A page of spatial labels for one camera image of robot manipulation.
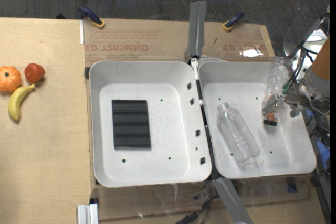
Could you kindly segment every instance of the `white tray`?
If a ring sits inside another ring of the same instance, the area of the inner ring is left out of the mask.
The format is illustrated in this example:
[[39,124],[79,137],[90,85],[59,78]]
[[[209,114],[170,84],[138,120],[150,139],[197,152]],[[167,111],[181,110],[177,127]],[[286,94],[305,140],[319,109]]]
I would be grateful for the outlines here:
[[[210,175],[212,165],[190,66],[182,62],[97,62],[90,69],[90,87],[93,163],[100,184],[198,182]],[[117,99],[147,100],[151,149],[114,148],[111,100]]]
[[[263,124],[261,103],[269,67],[268,62],[205,62],[199,67],[215,164],[226,178],[305,174],[316,167],[302,115],[291,118],[290,107],[285,105],[278,126]],[[173,184],[199,182],[210,176],[212,164],[195,74],[189,65],[97,62],[90,69],[90,87],[93,164],[100,184]],[[117,99],[147,101],[150,149],[114,148],[111,101]],[[255,161],[243,167],[231,156],[216,125],[216,108],[223,102],[241,112],[261,149]]]
[[[290,117],[284,105],[276,127],[263,124],[269,62],[205,62],[199,67],[205,112],[218,171],[226,178],[305,174],[316,167],[316,156],[302,115]],[[217,106],[228,102],[237,108],[254,135],[261,154],[240,167],[231,156],[216,125]]]

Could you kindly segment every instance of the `banana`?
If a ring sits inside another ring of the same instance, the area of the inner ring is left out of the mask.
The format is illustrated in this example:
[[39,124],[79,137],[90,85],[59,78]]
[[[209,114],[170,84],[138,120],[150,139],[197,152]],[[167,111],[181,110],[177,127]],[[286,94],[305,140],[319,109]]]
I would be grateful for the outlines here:
[[12,93],[8,103],[8,111],[13,120],[19,121],[21,102],[33,89],[35,89],[34,84],[28,87],[19,87]]

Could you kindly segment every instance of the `tomato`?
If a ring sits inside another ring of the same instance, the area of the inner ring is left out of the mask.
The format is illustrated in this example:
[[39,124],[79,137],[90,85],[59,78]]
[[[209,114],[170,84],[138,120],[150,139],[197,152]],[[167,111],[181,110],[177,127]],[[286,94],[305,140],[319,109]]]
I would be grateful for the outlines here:
[[25,69],[26,78],[30,83],[38,82],[45,73],[44,68],[36,63],[30,63]]

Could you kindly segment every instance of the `wooden board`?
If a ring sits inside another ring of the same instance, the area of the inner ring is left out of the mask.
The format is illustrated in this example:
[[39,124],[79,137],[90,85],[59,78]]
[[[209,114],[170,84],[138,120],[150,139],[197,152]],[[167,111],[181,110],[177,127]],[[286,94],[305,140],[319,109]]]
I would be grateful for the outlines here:
[[0,66],[24,77],[42,65],[45,81],[22,104],[19,123],[0,94],[1,223],[76,223],[90,198],[84,49],[78,20],[0,19]]
[[[86,66],[97,61],[183,61],[189,22],[104,19],[103,29],[84,21]],[[222,23],[206,22],[203,56],[227,61],[269,61],[274,51],[266,26],[238,24],[230,32]]]

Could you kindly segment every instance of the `clear plastic bottle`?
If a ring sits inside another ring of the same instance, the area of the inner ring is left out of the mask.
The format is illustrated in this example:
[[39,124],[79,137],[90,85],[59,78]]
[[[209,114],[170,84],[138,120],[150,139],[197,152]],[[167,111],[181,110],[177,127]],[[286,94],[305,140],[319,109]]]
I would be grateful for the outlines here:
[[228,103],[217,107],[217,126],[239,165],[260,154],[260,148],[240,112]]
[[[282,95],[282,86],[293,75],[293,60],[286,57],[273,57],[271,60],[271,67],[269,69],[267,87],[265,89],[265,96],[262,101],[262,108],[267,105],[267,101],[273,94]],[[264,116],[264,124],[277,126],[278,115],[277,112],[271,112]]]

